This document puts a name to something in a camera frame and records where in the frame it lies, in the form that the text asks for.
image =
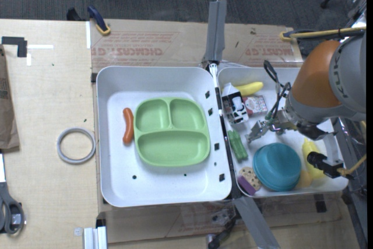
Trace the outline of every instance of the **green plate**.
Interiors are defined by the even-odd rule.
[[[181,167],[208,157],[209,129],[196,102],[179,97],[153,98],[138,105],[134,118],[136,150],[144,162]]]

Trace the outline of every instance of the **white ring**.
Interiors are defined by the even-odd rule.
[[[92,150],[90,151],[90,153],[85,156],[84,158],[82,159],[71,159],[69,157],[66,157],[63,153],[62,153],[62,150],[61,150],[61,142],[63,140],[63,138],[69,134],[69,133],[73,133],[73,132],[79,132],[79,133],[83,133],[85,134],[86,136],[88,136],[88,138],[91,140],[91,143],[92,143]],[[58,153],[58,156],[65,162],[67,163],[70,163],[70,164],[82,164],[86,161],[88,161],[93,155],[94,155],[94,152],[96,150],[96,141],[94,140],[94,136],[93,134],[88,131],[86,128],[81,128],[81,127],[72,127],[72,128],[68,128],[66,130],[64,130],[64,132],[62,132],[58,139],[57,139],[57,153]]]

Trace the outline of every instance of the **scissors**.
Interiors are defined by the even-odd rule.
[[[24,213],[20,203],[9,194],[5,180],[5,168],[2,151],[0,149],[0,232],[15,234],[24,225]]]

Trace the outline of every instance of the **orange hot dog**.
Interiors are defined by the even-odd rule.
[[[130,108],[123,109],[123,116],[126,122],[126,131],[123,136],[123,143],[129,144],[133,138],[133,114]]]

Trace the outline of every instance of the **blue bowl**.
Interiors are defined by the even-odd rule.
[[[256,151],[252,168],[264,186],[274,191],[289,191],[299,181],[302,164],[294,149],[275,142]]]

